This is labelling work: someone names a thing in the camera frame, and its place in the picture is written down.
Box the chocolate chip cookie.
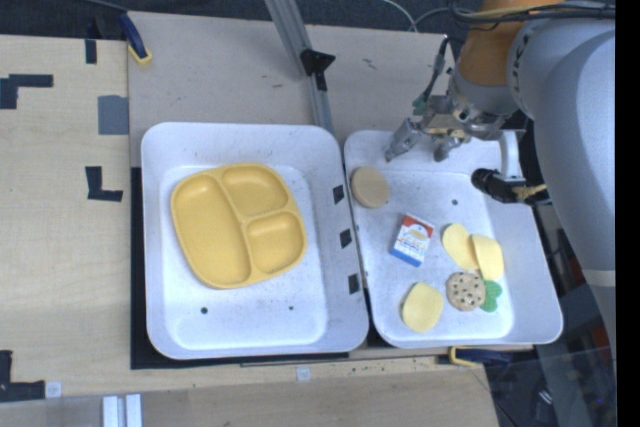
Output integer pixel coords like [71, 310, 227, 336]
[445, 271, 487, 313]

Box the pale wood board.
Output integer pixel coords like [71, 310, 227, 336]
[127, 10, 539, 369]

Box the black cylinder on white bracket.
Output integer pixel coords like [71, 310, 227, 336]
[470, 129, 532, 206]

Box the white plastic tray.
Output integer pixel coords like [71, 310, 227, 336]
[140, 121, 370, 361]
[343, 129, 564, 350]

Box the white red blue carton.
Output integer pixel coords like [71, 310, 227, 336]
[389, 213, 436, 268]

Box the green leaf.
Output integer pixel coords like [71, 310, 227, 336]
[478, 279, 503, 314]

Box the yellow divided plate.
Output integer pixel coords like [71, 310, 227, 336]
[169, 162, 308, 290]

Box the yellow oval slice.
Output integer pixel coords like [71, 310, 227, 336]
[471, 233, 505, 281]
[441, 222, 481, 272]
[401, 281, 445, 334]

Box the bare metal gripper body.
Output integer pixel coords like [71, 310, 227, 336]
[418, 93, 507, 141]

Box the beige round biscuit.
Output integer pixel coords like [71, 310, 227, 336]
[349, 166, 391, 210]

